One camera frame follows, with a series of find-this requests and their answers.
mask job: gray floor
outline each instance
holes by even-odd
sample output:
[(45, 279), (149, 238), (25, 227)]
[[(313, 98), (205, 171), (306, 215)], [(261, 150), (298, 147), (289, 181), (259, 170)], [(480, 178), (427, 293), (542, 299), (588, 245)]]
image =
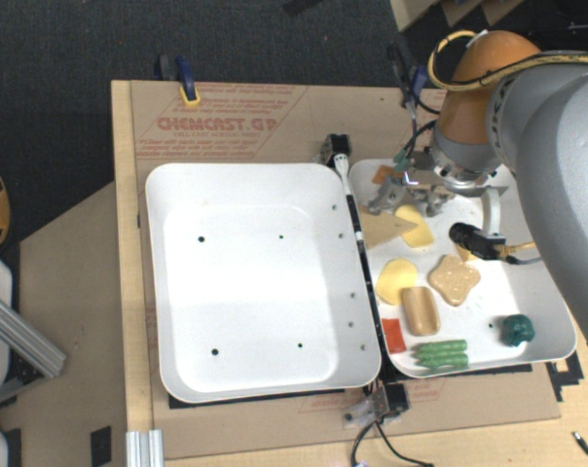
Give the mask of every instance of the gray floor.
[[(388, 0), (0, 0), (0, 171), (22, 239), (112, 181), (110, 81), (185, 54), (199, 81), (392, 86)], [(588, 0), (528, 0), (493, 27), (588, 50)], [(489, 27), (477, 10), (459, 26)], [(404, 36), (424, 62), (451, 29), (438, 6)]]

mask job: pen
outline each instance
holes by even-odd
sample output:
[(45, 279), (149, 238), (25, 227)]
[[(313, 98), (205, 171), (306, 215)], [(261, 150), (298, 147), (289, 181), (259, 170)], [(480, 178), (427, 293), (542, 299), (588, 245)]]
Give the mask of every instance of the pen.
[(578, 432), (574, 432), (573, 437), (575, 438), (577, 443), (581, 446), (581, 448), (584, 450), (584, 452), (588, 455), (588, 445), (586, 445), (584, 438), (582, 438)]

